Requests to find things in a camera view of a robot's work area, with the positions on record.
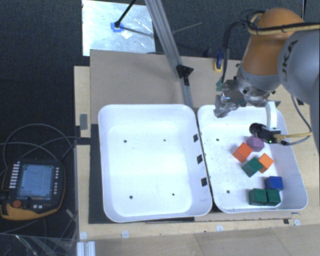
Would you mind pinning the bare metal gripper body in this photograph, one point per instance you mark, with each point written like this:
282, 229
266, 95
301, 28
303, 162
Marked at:
235, 93

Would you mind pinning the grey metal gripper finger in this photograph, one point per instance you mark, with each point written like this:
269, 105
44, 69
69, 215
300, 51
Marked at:
218, 108
228, 110

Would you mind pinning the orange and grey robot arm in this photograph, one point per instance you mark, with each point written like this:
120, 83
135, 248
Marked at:
295, 62

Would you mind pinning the purple cube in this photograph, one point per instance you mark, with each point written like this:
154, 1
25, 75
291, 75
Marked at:
255, 143

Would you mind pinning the orange cube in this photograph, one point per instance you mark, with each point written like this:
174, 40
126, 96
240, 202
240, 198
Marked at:
243, 151
266, 162

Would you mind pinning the white plastic tray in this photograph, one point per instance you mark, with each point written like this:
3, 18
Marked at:
150, 165
225, 170

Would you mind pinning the green cube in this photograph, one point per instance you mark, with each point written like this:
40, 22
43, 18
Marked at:
273, 197
257, 197
252, 167

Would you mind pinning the brown cardboard board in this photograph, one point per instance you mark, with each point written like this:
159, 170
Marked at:
140, 80

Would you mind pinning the blue cube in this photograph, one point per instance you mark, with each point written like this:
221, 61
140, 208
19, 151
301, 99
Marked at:
274, 182

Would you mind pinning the black cylinder on white bracket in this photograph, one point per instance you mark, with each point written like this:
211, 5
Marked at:
265, 132

